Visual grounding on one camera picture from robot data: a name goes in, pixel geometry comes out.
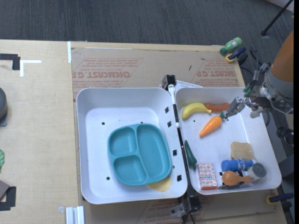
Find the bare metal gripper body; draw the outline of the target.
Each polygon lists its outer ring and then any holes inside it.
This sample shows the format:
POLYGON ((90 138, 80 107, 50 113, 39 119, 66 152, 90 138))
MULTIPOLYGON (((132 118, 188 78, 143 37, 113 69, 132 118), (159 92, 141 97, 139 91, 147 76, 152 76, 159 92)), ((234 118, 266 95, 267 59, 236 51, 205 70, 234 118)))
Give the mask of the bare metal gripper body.
POLYGON ((260 114, 266 110, 276 110, 283 114, 293 114, 293 101, 282 95, 269 81, 262 85, 253 85, 252 81, 244 88, 245 104, 251 108, 251 114, 260 114))

